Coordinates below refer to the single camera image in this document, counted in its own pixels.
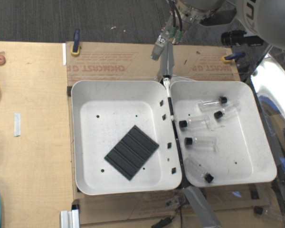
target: black ribbed tray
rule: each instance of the black ribbed tray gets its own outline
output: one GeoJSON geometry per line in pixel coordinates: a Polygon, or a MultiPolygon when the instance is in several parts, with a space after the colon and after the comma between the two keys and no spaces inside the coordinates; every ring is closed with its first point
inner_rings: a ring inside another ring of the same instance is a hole
{"type": "Polygon", "coordinates": [[[135,125],[104,159],[131,180],[158,147],[155,141],[135,125]]]}

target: clear plastic bottle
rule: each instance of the clear plastic bottle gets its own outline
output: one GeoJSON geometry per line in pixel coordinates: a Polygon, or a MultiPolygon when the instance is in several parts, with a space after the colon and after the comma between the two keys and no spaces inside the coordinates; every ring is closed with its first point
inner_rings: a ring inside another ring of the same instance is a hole
{"type": "Polygon", "coordinates": [[[282,214],[278,210],[274,210],[270,207],[255,206],[253,208],[253,211],[256,215],[259,215],[263,218],[274,219],[285,224],[285,214],[282,214]]]}
{"type": "Polygon", "coordinates": [[[184,167],[186,175],[192,175],[198,177],[199,179],[205,179],[208,183],[211,183],[213,176],[207,171],[207,169],[202,166],[196,159],[189,155],[184,161],[184,167]]]}
{"type": "Polygon", "coordinates": [[[214,118],[215,119],[220,119],[220,118],[231,118],[235,115],[237,115],[237,112],[240,110],[240,104],[239,102],[234,102],[232,104],[228,104],[219,111],[214,113],[214,118]]]}
{"type": "Polygon", "coordinates": [[[212,149],[215,150],[217,139],[212,136],[194,136],[185,138],[185,145],[192,146],[194,149],[212,149]]]}
{"type": "Polygon", "coordinates": [[[227,98],[220,96],[217,99],[202,101],[198,103],[201,111],[213,110],[223,107],[227,103],[227,98]]]}
{"type": "Polygon", "coordinates": [[[187,120],[179,122],[180,128],[210,128],[210,118],[207,115],[189,117],[187,120]]]}

